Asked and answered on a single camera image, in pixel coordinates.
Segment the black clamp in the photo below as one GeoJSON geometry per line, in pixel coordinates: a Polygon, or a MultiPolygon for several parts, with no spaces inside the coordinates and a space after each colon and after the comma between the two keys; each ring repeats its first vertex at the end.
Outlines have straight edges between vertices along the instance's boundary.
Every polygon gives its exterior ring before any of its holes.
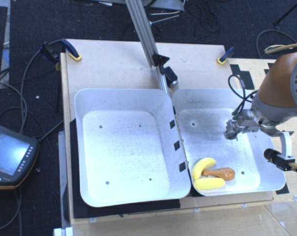
{"type": "MultiPolygon", "coordinates": [[[[81,60],[81,55],[76,51],[74,46],[67,41],[66,39],[60,40],[62,46],[64,46],[69,51],[69,56],[75,61],[81,60]]],[[[48,61],[52,62],[57,71],[60,69],[60,55],[56,52],[48,42],[43,43],[40,48],[41,55],[46,58],[48,61]]]]}
{"type": "Polygon", "coordinates": [[[264,151],[264,157],[274,165],[276,165],[282,171],[295,171],[297,172],[297,164],[295,163],[295,159],[285,159],[281,157],[281,153],[268,148],[264,151]]]}
{"type": "Polygon", "coordinates": [[[178,76],[174,73],[174,71],[171,69],[170,66],[167,66],[166,68],[163,67],[163,65],[169,59],[170,59],[169,57],[166,57],[160,54],[153,55],[154,65],[158,66],[160,73],[165,75],[168,87],[173,88],[178,84],[178,76]]]}

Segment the yellow banana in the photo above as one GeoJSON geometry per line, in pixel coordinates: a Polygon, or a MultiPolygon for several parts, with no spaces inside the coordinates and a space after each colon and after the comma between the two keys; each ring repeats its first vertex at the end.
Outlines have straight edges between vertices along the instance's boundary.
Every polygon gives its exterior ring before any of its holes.
{"type": "Polygon", "coordinates": [[[221,188],[224,185],[225,180],[220,177],[199,178],[194,182],[194,186],[197,190],[221,188]]]}
{"type": "Polygon", "coordinates": [[[201,177],[202,171],[206,168],[206,167],[211,167],[216,163],[215,159],[211,158],[211,157],[205,157],[202,158],[201,160],[199,160],[196,165],[193,167],[192,170],[192,177],[193,180],[197,180],[201,177]]]}

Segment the white surface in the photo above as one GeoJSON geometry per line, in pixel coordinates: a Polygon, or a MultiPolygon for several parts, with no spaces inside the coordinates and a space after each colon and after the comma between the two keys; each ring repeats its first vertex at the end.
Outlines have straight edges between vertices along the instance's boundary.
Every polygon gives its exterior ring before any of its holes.
{"type": "Polygon", "coordinates": [[[75,97],[80,186],[93,207],[179,199],[190,191],[172,103],[159,89],[84,89],[75,97]]]}
{"type": "MultiPolygon", "coordinates": [[[[158,89],[155,69],[148,65],[140,42],[77,40],[68,41],[81,54],[76,62],[67,57],[71,120],[75,118],[75,94],[85,88],[158,89]]],[[[232,74],[228,63],[216,59],[225,53],[222,45],[156,43],[161,55],[170,57],[165,64],[178,76],[178,86],[169,89],[228,88],[232,74]]]]}
{"type": "Polygon", "coordinates": [[[174,94],[189,168],[212,157],[216,164],[209,169],[230,167],[236,173],[221,188],[198,191],[202,195],[273,191],[285,185],[284,172],[264,158],[266,149],[274,149],[270,136],[258,131],[238,134],[237,140],[224,137],[226,123],[240,101],[229,89],[183,89],[174,94]]]}

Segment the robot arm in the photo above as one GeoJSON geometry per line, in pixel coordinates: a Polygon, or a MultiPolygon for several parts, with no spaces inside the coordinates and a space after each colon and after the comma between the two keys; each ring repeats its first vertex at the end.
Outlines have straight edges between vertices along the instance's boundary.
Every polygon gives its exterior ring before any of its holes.
{"type": "Polygon", "coordinates": [[[290,139],[293,132],[276,128],[292,117],[297,117],[297,53],[282,55],[276,60],[252,97],[250,109],[235,113],[227,122],[224,136],[231,140],[239,133],[261,130],[271,137],[280,137],[282,153],[267,150],[264,156],[284,171],[295,170],[290,139]]]}

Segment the toy banana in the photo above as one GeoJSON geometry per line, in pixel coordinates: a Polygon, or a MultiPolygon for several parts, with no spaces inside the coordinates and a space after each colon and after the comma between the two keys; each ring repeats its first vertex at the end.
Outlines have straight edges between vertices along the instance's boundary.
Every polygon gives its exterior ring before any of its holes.
{"type": "Polygon", "coordinates": [[[197,190],[221,188],[224,185],[225,180],[220,177],[199,178],[194,182],[194,186],[197,190]]]}
{"type": "Polygon", "coordinates": [[[211,157],[205,157],[199,160],[192,170],[193,180],[195,181],[199,179],[201,177],[202,171],[207,167],[211,167],[215,163],[216,163],[215,159],[211,157]]]}

